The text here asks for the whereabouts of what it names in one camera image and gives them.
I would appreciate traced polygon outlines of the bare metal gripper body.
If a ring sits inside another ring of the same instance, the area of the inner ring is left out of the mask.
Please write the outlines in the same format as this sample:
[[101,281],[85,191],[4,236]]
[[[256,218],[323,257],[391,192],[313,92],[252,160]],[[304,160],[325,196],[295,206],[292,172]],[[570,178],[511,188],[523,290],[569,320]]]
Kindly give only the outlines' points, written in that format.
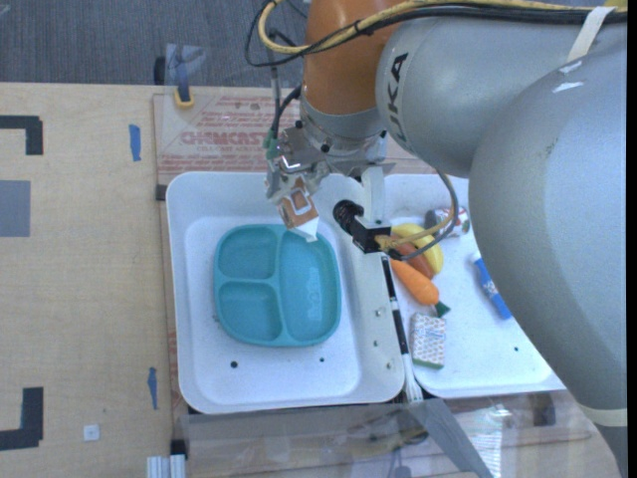
[[395,167],[396,161],[387,159],[387,145],[385,131],[352,138],[296,120],[292,126],[271,134],[265,149],[266,159],[282,175],[318,177],[325,171],[358,178],[371,167],[379,166],[384,173]]

